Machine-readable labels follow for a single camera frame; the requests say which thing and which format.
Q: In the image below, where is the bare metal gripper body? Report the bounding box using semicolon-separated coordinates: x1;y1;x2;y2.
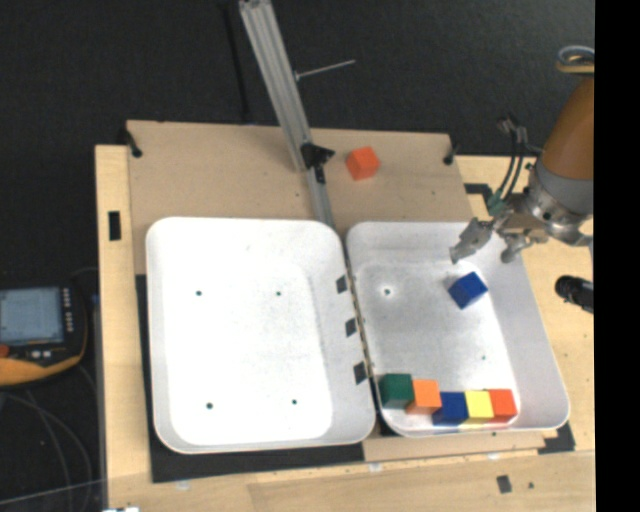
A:
493;187;592;247

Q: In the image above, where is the blue cube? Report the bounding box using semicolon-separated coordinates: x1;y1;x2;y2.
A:
431;391;470;427
446;271;489;311

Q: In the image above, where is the white plastic tray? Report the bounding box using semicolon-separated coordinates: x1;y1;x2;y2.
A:
144;215;378;456
344;220;572;440

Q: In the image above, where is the orange cube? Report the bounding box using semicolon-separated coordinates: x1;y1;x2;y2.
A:
486;387;519;425
345;145;382;182
405;378;444;416

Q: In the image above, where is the yellow cube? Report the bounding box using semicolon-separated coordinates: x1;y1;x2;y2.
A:
459;389;495;430

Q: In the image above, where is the green cube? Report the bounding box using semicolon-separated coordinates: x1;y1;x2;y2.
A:
377;372;416;411

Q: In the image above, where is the brown cardboard board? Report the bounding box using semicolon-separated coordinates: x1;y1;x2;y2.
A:
124;119;547;463

